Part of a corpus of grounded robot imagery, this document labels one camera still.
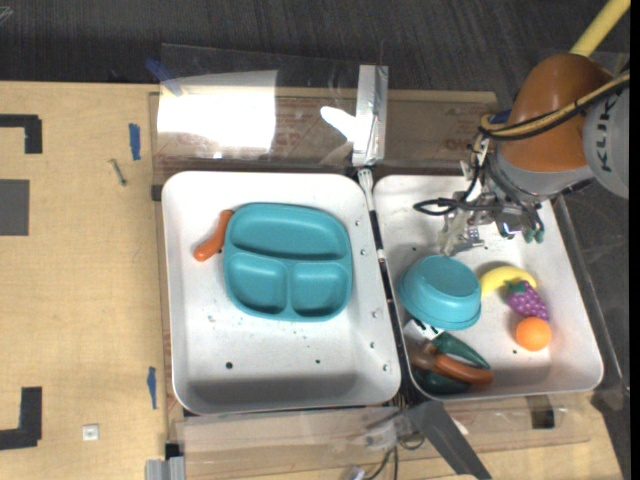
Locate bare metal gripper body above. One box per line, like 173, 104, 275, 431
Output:
448, 190, 545, 241

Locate yellow banana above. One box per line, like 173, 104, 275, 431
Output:
478, 265, 538, 299

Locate blue bowl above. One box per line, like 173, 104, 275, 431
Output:
397, 253, 483, 332

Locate purple grapes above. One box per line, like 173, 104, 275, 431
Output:
501, 279, 551, 323

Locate orange fruit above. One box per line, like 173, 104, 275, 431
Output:
514, 316, 553, 353

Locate orange carrot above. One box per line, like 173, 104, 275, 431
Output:
433, 352, 496, 387

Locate white plastic tray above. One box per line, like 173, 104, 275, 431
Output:
372, 174, 605, 402
160, 170, 403, 416

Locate dark green rounded vegetable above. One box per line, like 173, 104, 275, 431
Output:
411, 366, 472, 396

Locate blue divided plate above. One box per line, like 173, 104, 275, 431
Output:
222, 202, 355, 324

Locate orange sausage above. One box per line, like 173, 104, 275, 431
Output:
193, 209, 235, 263

